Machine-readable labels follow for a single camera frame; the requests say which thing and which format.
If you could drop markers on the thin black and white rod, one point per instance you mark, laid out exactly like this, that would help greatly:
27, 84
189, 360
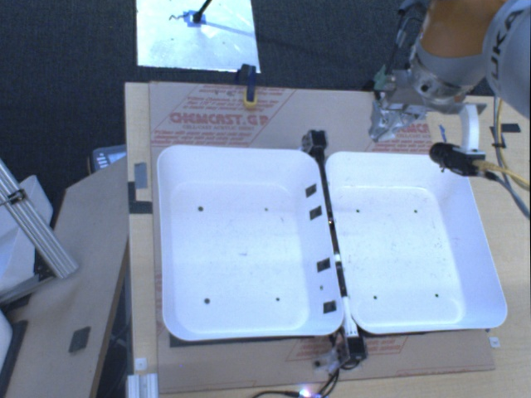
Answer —
333, 226

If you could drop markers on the white plastic tray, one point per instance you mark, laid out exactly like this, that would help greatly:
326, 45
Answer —
410, 247
245, 247

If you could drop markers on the black cylinder on white bracket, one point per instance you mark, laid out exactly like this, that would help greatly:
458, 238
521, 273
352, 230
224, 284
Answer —
454, 156

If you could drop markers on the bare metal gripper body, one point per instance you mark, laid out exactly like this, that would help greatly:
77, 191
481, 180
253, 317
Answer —
408, 91

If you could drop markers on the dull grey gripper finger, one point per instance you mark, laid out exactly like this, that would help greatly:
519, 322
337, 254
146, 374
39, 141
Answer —
408, 118
379, 124

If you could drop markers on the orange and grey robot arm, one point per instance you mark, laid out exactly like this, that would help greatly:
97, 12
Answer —
464, 27

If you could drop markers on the brown cardboard board red print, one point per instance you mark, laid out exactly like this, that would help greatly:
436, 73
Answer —
323, 110

